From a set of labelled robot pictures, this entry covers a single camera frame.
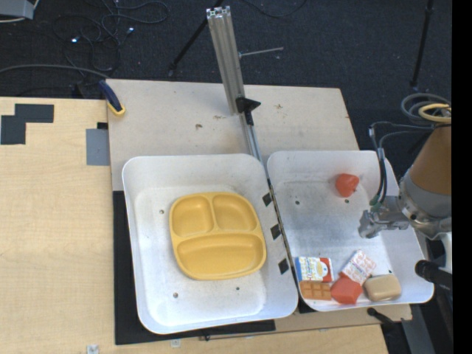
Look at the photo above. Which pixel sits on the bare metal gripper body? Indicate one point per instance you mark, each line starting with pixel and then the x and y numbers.
pixel 424 224

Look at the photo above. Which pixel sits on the orange waffle biscuit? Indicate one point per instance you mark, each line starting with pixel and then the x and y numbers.
pixel 315 290

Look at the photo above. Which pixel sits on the yellow divided plate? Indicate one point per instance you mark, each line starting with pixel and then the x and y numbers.
pixel 217 236

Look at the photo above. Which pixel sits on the pale wood board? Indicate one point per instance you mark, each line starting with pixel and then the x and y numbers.
pixel 184 124

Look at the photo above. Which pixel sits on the red cube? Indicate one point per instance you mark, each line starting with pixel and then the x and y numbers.
pixel 346 290

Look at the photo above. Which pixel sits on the black cylinder on white bracket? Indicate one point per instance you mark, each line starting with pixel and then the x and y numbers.
pixel 433 271

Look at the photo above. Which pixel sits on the white printed carton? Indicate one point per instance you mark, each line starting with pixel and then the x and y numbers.
pixel 313 268

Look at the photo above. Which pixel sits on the red toy strawberry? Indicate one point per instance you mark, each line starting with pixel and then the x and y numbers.
pixel 346 184

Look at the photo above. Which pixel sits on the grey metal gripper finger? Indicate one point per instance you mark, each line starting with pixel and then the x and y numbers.
pixel 380 220
pixel 365 227

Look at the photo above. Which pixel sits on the white and pink packet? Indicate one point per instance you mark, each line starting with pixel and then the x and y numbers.
pixel 358 266

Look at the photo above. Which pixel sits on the white plastic tray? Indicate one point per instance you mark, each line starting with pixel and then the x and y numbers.
pixel 155 234
pixel 324 227

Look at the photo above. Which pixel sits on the beige toy bread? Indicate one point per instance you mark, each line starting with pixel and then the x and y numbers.
pixel 382 288

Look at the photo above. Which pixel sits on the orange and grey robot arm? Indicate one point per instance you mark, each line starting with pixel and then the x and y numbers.
pixel 433 160

